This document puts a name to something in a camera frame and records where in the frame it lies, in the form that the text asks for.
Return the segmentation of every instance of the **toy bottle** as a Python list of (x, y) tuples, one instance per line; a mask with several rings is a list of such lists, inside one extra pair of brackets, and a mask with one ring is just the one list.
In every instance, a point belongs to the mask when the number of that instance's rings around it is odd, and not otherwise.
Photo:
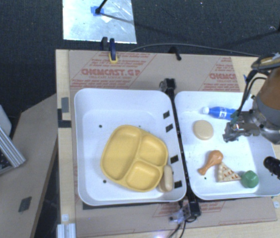
[(235, 109), (227, 109), (223, 107), (203, 107), (202, 113), (203, 114), (209, 114), (214, 118), (218, 119), (226, 119), (226, 120), (232, 120), (230, 117), (236, 110)]

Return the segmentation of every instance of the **metal plate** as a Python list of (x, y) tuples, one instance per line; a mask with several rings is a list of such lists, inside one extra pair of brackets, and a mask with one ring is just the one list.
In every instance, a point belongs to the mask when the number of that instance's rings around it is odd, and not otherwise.
[(63, 0), (63, 38), (136, 44), (131, 0), (108, 0), (103, 13), (93, 11), (103, 0)]

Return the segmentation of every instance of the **black speckled backdrop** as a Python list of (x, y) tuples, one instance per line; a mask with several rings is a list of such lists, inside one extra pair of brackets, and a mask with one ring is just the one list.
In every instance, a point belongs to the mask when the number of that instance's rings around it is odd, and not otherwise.
[[(137, 45), (181, 42), (258, 55), (280, 52), (280, 0), (131, 0)], [(9, 115), (56, 92), (55, 49), (97, 50), (62, 39), (62, 0), (0, 0), (0, 104)], [(147, 48), (167, 52), (169, 47)], [(187, 54), (227, 52), (179, 47)]]

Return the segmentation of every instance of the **divided yellow plate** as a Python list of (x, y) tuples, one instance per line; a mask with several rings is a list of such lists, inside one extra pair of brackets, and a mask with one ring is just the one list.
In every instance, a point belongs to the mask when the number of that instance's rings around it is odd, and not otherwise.
[(159, 184), (167, 160), (168, 149), (163, 141), (138, 127), (122, 125), (105, 146), (101, 169), (116, 183), (146, 192)]

